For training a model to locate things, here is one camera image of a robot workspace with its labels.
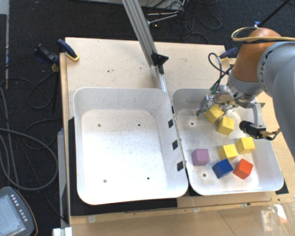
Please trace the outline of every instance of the yellow cube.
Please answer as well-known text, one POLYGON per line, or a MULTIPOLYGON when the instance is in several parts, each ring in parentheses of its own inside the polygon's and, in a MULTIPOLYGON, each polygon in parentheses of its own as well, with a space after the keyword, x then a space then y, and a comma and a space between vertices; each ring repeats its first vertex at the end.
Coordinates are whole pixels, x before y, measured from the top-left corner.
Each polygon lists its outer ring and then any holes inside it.
POLYGON ((228 159, 229 161, 233 161, 237 156, 237 150, 234 144, 223 145, 218 150, 218 154, 221 160, 228 159))
POLYGON ((223 116, 218 122, 217 131, 222 134, 229 135, 234 130, 234 127, 235 120, 227 116, 223 116))
POLYGON ((218 105, 213 105, 211 108, 209 108, 204 116, 208 119, 208 121, 213 124, 217 119, 219 119, 222 115, 224 115, 224 112, 218 105))
POLYGON ((236 147, 239 153, 246 154, 253 151, 256 147, 252 137, 242 137, 236 142, 236 147))

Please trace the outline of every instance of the black floor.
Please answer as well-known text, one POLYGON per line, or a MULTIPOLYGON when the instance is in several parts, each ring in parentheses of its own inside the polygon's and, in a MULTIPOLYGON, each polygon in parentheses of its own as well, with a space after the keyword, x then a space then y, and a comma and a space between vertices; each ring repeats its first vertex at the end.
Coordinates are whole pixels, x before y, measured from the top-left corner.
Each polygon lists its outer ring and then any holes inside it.
MULTIPOLYGON (((224 45, 226 49, 240 47, 230 39, 232 32, 263 21, 283 1, 192 0, 185 6, 183 21, 181 16, 161 21, 158 28, 151 28, 151 33, 155 41, 224 45)), ((144 8, 145 13, 152 11, 157 10, 144 8)), ((0 15, 0 82, 5 79, 6 69, 5 25, 6 16, 0 15)), ((295 37, 295 0, 285 5, 264 27, 282 36, 295 37)), ((56 45, 59 38, 77 36, 134 40, 135 33, 122 5, 68 0, 10 0, 9 30, 9 87, 4 89, 2 86, 9 123, 16 131, 26 132, 46 144, 51 143, 50 148, 57 154, 55 137, 61 128, 60 92, 53 113, 48 102, 53 94, 55 76, 48 64, 37 60, 34 49, 42 43, 49 51, 59 53, 56 45), (39 85, 40 90, 33 87, 44 78, 47 79, 39 85)), ((6 127, 2 107, 0 96, 0 127, 6 127)), ((7 134, 2 133, 2 136, 7 143, 7 134)), ((20 185, 39 187, 33 169, 41 185, 48 183, 55 171, 48 151, 39 149, 40 145, 32 141, 24 141, 23 137, 11 137, 20 185)), ((0 166, 0 188, 7 185, 9 182, 0 166)), ((60 227, 60 218, 51 208, 53 206, 59 211, 58 191, 58 179, 43 191, 20 190, 35 215, 39 235, 51 235, 53 228, 60 227)))

